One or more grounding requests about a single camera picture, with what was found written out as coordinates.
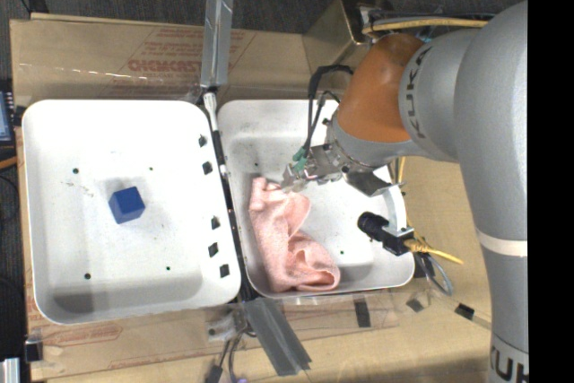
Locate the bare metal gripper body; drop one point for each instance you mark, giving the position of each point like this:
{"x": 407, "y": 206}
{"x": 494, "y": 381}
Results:
{"x": 326, "y": 162}

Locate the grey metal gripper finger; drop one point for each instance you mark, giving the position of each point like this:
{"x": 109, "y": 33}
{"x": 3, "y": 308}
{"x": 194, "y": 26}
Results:
{"x": 290, "y": 177}
{"x": 301, "y": 185}

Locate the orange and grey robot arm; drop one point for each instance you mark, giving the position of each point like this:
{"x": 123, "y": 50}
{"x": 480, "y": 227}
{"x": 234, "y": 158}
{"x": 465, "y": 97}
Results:
{"x": 448, "y": 103}

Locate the pink cloth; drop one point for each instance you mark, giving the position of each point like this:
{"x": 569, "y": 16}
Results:
{"x": 278, "y": 237}

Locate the white plastic tray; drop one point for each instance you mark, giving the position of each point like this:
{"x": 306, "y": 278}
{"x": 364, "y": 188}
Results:
{"x": 359, "y": 264}
{"x": 89, "y": 237}

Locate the blue cube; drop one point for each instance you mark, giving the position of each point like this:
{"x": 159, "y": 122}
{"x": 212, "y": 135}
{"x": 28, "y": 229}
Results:
{"x": 127, "y": 205}

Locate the brown cardboard board, red print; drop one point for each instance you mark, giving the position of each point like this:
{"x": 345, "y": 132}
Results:
{"x": 112, "y": 54}

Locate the black cylinder on white bracket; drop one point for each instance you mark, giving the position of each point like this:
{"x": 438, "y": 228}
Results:
{"x": 376, "y": 225}

